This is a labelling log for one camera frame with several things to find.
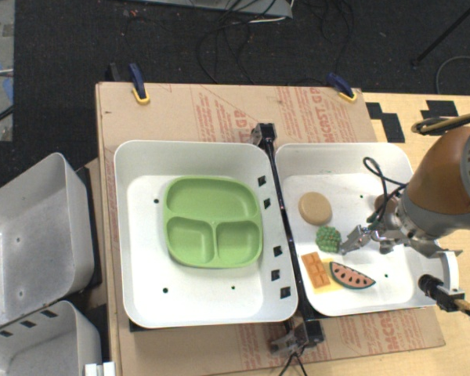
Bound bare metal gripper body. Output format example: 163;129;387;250
372;193;416;250

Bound green grapes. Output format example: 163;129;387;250
315;225;343;255

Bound red and green watermelon slice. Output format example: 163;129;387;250
328;261;378;291

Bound orange waffle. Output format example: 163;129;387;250
300;251;331;289

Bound yellow flat slice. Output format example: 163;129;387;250
312;257;340;295

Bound tan round biscuit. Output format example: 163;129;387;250
298;191;334;226

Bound white plastic tray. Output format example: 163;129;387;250
0;299;103;376
113;139;299;330
274;142;451;317
0;152;97;334

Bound thin black rod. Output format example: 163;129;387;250
262;139;319;325

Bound green divided plate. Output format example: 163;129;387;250
163;175;264;269

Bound brown cardboard board red print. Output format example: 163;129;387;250
95;81;447;376

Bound black cylinder on white bracket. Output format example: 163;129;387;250
417;249;467;313

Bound black block with thin wires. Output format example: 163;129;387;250
269;319;325;354
251;122;278;146

